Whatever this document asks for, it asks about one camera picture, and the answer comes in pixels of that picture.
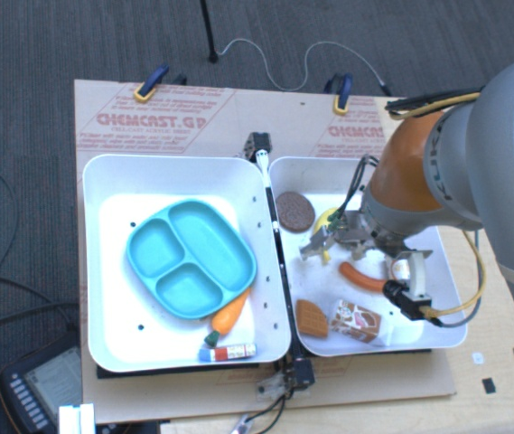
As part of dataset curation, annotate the white red blue tube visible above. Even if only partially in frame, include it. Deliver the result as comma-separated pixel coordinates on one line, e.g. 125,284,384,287
198,342,258,363

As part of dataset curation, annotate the brown cardboard board, red print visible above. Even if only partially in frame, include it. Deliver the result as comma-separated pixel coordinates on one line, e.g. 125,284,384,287
74,79,458,425

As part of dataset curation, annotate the white plastic tray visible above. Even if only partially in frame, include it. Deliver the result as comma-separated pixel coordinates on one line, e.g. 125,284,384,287
267,156,469,358
81,153,293,373

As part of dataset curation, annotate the blue divided plate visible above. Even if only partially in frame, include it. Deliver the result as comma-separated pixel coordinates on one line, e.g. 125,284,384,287
125,198,258,321

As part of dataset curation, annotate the brown and white carton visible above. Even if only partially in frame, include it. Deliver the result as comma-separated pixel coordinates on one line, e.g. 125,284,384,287
329,298,396,348

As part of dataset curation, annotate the black block with thin wires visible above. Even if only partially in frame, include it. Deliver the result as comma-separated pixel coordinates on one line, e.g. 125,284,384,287
243,131,273,160
282,356,317,392

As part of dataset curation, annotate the orange sausage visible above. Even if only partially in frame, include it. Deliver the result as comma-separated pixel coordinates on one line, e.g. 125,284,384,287
338,260,389,294

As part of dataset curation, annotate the orange carrot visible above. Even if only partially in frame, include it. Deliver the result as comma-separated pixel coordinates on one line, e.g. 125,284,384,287
203,288,253,349

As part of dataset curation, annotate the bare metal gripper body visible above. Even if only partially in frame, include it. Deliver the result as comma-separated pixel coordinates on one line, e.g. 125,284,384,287
332,209,414,259

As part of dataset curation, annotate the black cylinder on white bracket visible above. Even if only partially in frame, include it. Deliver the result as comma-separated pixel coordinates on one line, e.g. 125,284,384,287
382,249,435,322

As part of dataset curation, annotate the white and orange can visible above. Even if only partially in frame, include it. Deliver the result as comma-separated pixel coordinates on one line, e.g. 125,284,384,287
388,257,412,283

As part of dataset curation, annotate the brown round biscuit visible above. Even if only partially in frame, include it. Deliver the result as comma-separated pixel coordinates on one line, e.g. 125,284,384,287
275,190,316,234

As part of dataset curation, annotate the yellow banana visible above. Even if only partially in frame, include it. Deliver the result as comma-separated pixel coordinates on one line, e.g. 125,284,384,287
312,206,342,264

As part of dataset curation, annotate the brown waffle bread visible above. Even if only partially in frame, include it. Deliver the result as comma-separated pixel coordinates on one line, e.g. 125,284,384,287
294,298,330,339

